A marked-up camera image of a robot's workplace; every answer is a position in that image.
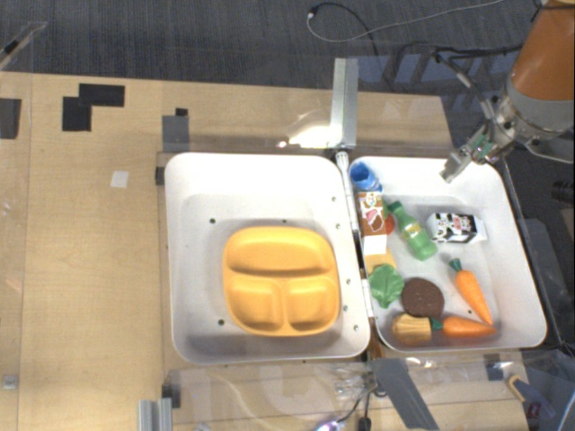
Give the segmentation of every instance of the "brown cookie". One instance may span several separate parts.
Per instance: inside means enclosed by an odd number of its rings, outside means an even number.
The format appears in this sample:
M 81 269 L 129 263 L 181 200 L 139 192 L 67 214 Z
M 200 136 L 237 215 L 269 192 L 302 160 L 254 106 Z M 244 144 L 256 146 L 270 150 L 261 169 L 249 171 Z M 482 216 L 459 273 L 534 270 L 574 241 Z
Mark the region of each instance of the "brown cookie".
M 405 282 L 402 305 L 405 312 L 415 317 L 438 319 L 443 312 L 445 300 L 439 287 L 422 277 Z

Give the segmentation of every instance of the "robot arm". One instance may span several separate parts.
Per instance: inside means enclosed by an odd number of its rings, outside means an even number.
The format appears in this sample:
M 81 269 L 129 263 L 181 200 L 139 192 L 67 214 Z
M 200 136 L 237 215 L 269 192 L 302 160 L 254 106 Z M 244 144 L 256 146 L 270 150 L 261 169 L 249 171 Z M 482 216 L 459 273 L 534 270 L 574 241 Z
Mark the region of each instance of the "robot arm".
M 574 5 L 544 0 L 493 117 L 449 155 L 441 172 L 447 182 L 470 162 L 495 163 L 516 142 L 537 156 L 573 163 L 571 143 L 556 137 L 573 127 Z

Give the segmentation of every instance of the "carrot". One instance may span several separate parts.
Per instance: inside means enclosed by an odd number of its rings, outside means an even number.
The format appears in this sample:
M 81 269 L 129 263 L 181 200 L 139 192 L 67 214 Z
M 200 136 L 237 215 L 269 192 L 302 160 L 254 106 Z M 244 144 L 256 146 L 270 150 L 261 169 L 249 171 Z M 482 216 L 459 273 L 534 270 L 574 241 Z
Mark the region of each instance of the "carrot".
M 475 275 L 471 271 L 463 269 L 459 259 L 451 260 L 449 265 L 457 272 L 456 287 L 461 296 L 469 306 L 473 308 L 477 315 L 491 326 L 493 319 L 491 318 L 489 306 L 487 306 L 487 302 L 485 302 L 485 296 Z
M 447 316 L 443 321 L 443 333 L 448 337 L 484 337 L 492 335 L 495 328 L 482 322 L 460 318 L 459 316 Z

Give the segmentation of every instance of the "green bottle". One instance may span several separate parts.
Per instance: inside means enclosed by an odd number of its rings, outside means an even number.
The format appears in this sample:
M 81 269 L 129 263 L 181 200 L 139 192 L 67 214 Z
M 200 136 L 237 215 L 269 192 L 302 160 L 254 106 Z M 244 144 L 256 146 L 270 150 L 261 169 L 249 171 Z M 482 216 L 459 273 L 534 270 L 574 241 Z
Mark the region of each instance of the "green bottle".
M 402 203 L 395 201 L 389 205 L 390 212 L 397 219 L 399 231 L 419 260 L 426 260 L 438 251 L 438 246 L 429 238 L 420 223 L 403 210 Z

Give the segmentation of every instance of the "yellow plate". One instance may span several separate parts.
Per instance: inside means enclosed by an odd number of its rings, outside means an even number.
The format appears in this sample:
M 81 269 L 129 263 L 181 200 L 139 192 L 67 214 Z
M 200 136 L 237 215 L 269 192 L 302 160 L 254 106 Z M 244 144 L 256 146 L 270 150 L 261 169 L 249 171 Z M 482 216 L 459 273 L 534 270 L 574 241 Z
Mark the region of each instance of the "yellow plate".
M 242 329 L 293 337 L 327 330 L 340 309 L 330 244 L 304 228 L 264 226 L 234 233 L 224 249 L 227 310 Z

